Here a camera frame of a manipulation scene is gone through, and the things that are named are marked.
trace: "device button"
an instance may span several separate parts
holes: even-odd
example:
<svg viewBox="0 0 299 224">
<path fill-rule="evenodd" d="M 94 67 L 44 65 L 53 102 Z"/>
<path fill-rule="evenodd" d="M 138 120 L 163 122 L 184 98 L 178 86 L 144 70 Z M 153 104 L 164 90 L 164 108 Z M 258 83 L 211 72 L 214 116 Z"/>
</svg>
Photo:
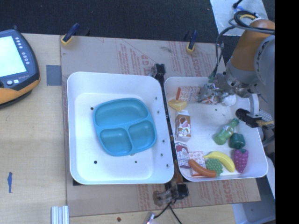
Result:
<svg viewBox="0 0 299 224">
<path fill-rule="evenodd" d="M 12 85 L 14 82 L 12 81 L 12 80 L 8 80 L 8 81 L 6 81 L 6 84 L 8 84 L 8 85 Z"/>
</svg>

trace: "green pepper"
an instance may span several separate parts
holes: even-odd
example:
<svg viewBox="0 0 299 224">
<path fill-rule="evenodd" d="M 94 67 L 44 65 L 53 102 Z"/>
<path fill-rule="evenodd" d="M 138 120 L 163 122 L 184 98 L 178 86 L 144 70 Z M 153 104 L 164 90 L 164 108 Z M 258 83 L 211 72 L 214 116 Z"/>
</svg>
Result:
<svg viewBox="0 0 299 224">
<path fill-rule="evenodd" d="M 233 135 L 230 137 L 229 143 L 230 148 L 242 148 L 245 146 L 245 139 L 243 134 L 241 133 L 233 133 Z"/>
</svg>

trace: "black floor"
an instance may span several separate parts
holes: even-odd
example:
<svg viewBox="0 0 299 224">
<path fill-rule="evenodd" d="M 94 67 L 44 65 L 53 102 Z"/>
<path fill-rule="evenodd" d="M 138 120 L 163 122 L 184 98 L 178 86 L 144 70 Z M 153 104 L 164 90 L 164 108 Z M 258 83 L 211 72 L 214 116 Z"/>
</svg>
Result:
<svg viewBox="0 0 299 224">
<path fill-rule="evenodd" d="M 262 1 L 275 21 L 275 0 Z M 0 8 L 0 31 L 63 35 L 79 23 L 78 35 L 183 41 L 196 29 L 196 41 L 208 43 L 218 35 L 210 0 L 0 0 Z M 237 40 L 225 38 L 225 62 Z"/>
</svg>

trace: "white tray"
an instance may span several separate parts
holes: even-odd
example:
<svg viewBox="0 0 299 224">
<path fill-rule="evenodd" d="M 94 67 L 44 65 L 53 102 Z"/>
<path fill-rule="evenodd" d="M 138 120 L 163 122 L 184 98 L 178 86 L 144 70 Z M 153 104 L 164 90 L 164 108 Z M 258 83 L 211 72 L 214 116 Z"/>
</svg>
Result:
<svg viewBox="0 0 299 224">
<path fill-rule="evenodd" d="M 149 109 L 157 129 L 153 147 L 111 156 L 100 145 L 93 110 L 100 103 L 137 98 Z M 75 72 L 67 80 L 70 171 L 81 184 L 166 183 L 174 174 L 170 137 L 159 82 L 149 76 Z"/>
<path fill-rule="evenodd" d="M 208 83 L 208 78 L 202 77 L 170 77 L 165 81 L 165 93 L 167 102 L 175 99 L 179 86 L 196 85 L 203 87 Z M 237 102 L 233 106 L 223 106 L 221 104 L 208 105 L 197 103 L 196 101 L 188 102 L 187 110 L 191 117 L 191 134 L 189 141 L 185 142 L 188 151 L 202 151 L 204 155 L 211 151 L 221 151 L 230 157 L 234 149 L 228 146 L 228 141 L 224 145 L 217 145 L 212 136 L 219 130 L 221 126 L 236 118 L 235 111 L 239 108 L 250 110 L 248 98 L 237 97 Z M 171 120 L 172 132 L 174 134 L 174 119 L 176 111 L 168 106 L 169 116 Z M 245 149 L 249 152 L 247 166 L 242 174 L 237 171 L 231 173 L 223 167 L 223 173 L 216 178 L 208 177 L 192 177 L 190 169 L 179 168 L 181 174 L 189 181 L 201 182 L 211 180 L 227 180 L 238 178 L 256 178 L 266 175 L 268 171 L 268 162 L 263 149 L 263 144 L 257 128 L 251 128 L 244 122 L 240 121 L 235 127 L 236 133 L 243 134 L 245 138 Z"/>
</svg>

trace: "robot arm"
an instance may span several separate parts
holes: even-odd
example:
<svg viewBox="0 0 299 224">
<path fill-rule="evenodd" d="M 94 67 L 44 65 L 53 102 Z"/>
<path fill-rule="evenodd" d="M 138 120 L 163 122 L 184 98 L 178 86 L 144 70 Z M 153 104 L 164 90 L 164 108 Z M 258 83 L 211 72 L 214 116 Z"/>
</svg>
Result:
<svg viewBox="0 0 299 224">
<path fill-rule="evenodd" d="M 226 64 L 226 71 L 216 74 L 213 83 L 205 85 L 198 96 L 198 102 L 202 102 L 211 93 L 216 94 L 218 103 L 232 95 L 254 100 L 250 88 L 260 81 L 265 85 L 265 95 L 274 121 L 275 36 L 274 33 L 264 31 L 274 31 L 275 23 L 259 19 L 248 27 L 255 29 L 244 31 Z"/>
</svg>

